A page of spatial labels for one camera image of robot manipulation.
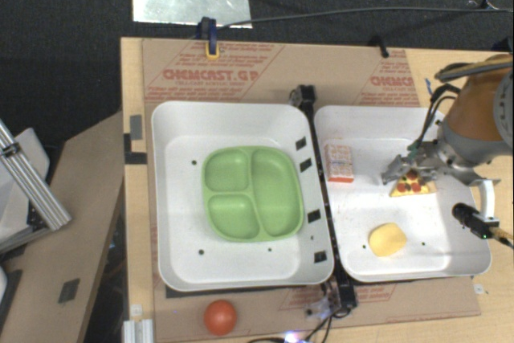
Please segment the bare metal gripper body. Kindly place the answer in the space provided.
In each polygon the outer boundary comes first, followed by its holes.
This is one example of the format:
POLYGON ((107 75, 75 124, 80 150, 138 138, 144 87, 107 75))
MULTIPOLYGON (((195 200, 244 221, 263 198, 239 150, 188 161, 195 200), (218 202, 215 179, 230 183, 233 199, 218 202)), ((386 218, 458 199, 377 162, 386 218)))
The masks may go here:
POLYGON ((476 185, 480 180, 480 176, 475 172, 477 164, 461 157, 443 139, 415 141, 408 147, 406 164, 416 170, 433 168, 437 171, 437 179, 443 175, 450 175, 465 186, 476 185))

